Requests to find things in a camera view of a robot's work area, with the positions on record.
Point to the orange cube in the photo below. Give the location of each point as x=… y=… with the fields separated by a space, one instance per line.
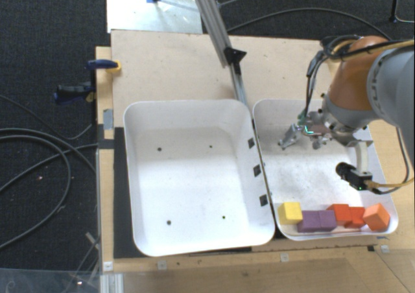
x=376 y=217

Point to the yellow cube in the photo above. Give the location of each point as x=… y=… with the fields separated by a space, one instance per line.
x=290 y=213

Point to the white plastic tray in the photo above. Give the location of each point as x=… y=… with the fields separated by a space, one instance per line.
x=191 y=181
x=304 y=171

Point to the pale wood board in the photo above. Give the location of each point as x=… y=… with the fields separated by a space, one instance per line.
x=168 y=68

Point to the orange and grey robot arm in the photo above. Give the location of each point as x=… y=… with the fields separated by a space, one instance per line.
x=356 y=81

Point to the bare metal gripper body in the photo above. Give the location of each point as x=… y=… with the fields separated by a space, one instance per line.
x=337 y=133

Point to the black cylinder on white bracket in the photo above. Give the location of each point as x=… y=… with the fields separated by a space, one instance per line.
x=351 y=175

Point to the red cube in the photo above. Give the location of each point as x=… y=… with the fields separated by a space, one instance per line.
x=357 y=216
x=340 y=212

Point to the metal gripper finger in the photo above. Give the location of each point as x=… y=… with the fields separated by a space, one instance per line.
x=291 y=136
x=319 y=143

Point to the purple cube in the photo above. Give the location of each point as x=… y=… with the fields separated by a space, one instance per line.
x=328 y=219
x=308 y=222

